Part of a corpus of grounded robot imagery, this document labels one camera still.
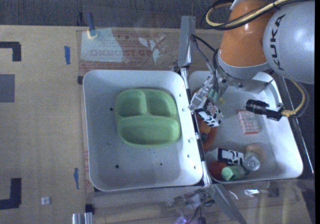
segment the small gray square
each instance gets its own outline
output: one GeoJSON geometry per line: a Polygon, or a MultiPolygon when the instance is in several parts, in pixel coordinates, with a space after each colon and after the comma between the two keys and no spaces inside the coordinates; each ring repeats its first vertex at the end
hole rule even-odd
{"type": "Polygon", "coordinates": [[[0,103],[15,102],[15,75],[0,74],[0,103]]]}

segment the green bottle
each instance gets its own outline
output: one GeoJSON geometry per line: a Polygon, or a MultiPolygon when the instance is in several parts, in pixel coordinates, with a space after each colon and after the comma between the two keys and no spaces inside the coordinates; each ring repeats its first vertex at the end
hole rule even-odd
{"type": "Polygon", "coordinates": [[[226,166],[221,171],[221,176],[225,181],[236,181],[242,179],[248,171],[241,165],[226,166]]]}

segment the green container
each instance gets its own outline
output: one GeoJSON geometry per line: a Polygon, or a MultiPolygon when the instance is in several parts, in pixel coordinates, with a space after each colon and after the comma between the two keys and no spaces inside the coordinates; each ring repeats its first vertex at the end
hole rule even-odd
{"type": "Polygon", "coordinates": [[[160,147],[175,143],[180,137],[176,102],[158,89],[128,89],[115,102],[116,129],[127,144],[160,147]]]}

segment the green divided plate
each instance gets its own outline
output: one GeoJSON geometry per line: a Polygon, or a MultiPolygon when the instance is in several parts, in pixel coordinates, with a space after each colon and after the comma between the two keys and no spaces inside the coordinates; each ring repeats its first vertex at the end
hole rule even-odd
{"type": "Polygon", "coordinates": [[[158,89],[128,89],[115,101],[116,129],[127,144],[156,147],[175,143],[180,137],[176,102],[158,89]]]}

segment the yellow cable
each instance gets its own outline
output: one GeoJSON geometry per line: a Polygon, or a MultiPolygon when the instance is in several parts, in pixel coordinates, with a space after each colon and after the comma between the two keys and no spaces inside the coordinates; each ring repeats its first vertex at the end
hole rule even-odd
{"type": "Polygon", "coordinates": [[[290,116],[293,116],[293,115],[295,115],[302,107],[303,107],[303,105],[305,104],[305,102],[306,102],[306,94],[305,94],[305,92],[304,92],[304,90],[300,87],[300,85],[297,83],[297,82],[295,82],[295,81],[292,81],[292,80],[290,80],[298,89],[299,89],[299,91],[301,92],[301,94],[302,94],[302,100],[301,100],[301,103],[299,104],[299,106],[297,106],[294,110],[282,110],[281,111],[281,114],[283,115],[283,116],[285,116],[285,117],[290,117],[290,116]]]}
{"type": "MultiPolygon", "coordinates": [[[[231,22],[231,23],[226,24],[226,25],[225,25],[225,28],[233,27],[233,26],[238,25],[238,24],[240,24],[240,23],[242,23],[242,22],[247,22],[247,21],[249,21],[250,19],[256,17],[257,15],[259,15],[259,14],[265,12],[265,11],[268,11],[268,10],[270,10],[271,8],[274,8],[274,7],[276,7],[276,6],[280,5],[280,4],[283,4],[283,3],[287,2],[287,1],[290,1],[290,0],[277,0],[277,1],[275,1],[275,2],[272,2],[272,3],[270,3],[270,4],[268,4],[268,5],[264,6],[264,7],[261,7],[261,8],[258,9],[257,11],[255,11],[255,12],[253,12],[253,13],[251,13],[251,14],[248,14],[247,16],[245,16],[245,17],[243,17],[243,18],[241,18],[241,19],[239,19],[239,20],[235,20],[234,22],[231,22]]],[[[211,9],[206,13],[206,16],[205,16],[206,22],[207,22],[209,25],[213,26],[213,27],[217,27],[217,26],[224,25],[225,23],[215,23],[215,22],[212,22],[212,21],[210,20],[210,15],[211,15],[211,13],[212,13],[215,9],[217,9],[217,8],[211,8],[211,9]]]]}

